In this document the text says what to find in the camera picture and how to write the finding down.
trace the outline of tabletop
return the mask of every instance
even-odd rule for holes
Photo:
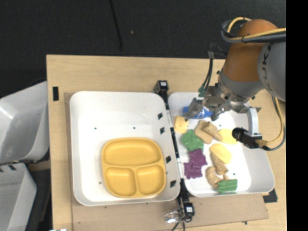
[[[224,60],[214,60],[211,85],[217,82]],[[116,56],[73,56],[47,55],[47,81],[49,98],[50,164],[53,228],[69,231],[85,230],[87,227],[104,225],[102,230],[171,230],[161,219],[164,211],[175,203],[149,204],[134,208],[131,205],[85,208],[72,196],[68,153],[67,117],[65,94],[81,90],[98,91],[152,91],[157,80],[167,80],[168,93],[197,92],[204,81],[209,66],[208,59],[116,57]],[[285,121],[285,103],[279,102]],[[280,131],[280,121],[271,101],[271,95],[262,90],[250,101],[258,112],[259,131],[263,139],[272,140]],[[225,203],[213,198],[194,198],[195,216],[186,230],[286,230],[286,148],[284,145],[267,156],[275,177],[278,201],[264,203],[261,194],[245,197],[228,197]],[[226,206],[234,213],[224,213]]]

